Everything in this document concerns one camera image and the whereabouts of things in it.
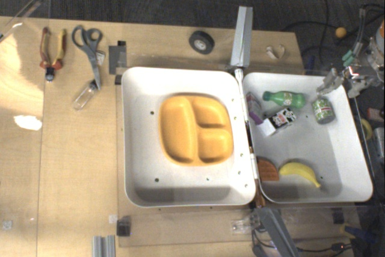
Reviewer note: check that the white plastic tray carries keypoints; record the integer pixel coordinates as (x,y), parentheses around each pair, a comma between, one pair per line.
(141,141)
(340,153)

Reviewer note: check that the brown bread slice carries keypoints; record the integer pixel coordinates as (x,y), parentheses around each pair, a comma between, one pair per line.
(267,171)

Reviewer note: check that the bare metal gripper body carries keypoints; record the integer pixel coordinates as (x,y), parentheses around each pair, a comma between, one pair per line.
(359,76)

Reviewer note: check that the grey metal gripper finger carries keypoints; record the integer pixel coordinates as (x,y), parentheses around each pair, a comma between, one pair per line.
(336,83)
(325,85)

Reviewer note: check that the red and yellow pliers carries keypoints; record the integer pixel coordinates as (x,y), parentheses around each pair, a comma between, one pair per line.
(57,54)

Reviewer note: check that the black and white milk carton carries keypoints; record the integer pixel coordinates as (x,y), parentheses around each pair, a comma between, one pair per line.
(278,122)

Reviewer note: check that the green and white can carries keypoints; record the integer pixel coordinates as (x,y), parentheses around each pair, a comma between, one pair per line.
(323,111)

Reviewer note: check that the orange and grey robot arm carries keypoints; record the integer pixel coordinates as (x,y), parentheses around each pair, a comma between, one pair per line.
(379,48)

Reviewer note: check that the orange divided plate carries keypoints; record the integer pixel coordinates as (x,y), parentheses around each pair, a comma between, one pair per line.
(180,129)

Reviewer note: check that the grey scissors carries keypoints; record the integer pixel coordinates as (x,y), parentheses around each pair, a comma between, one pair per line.
(91,51)

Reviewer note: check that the black tape roll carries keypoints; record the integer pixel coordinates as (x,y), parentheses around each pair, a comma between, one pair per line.
(201,42)

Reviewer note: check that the yellow banana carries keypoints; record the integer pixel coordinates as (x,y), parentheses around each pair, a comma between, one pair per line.
(299,171)

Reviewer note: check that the purple and white carton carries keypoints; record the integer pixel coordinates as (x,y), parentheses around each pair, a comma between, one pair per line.
(254,106)

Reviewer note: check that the green plastic bottle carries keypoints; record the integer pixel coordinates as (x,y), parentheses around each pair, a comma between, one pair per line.
(282,98)

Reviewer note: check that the small orange ball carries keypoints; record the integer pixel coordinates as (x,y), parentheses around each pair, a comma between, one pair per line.
(340,32)

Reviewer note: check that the clear plastic bottle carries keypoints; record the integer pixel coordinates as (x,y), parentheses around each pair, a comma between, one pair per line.
(84,97)

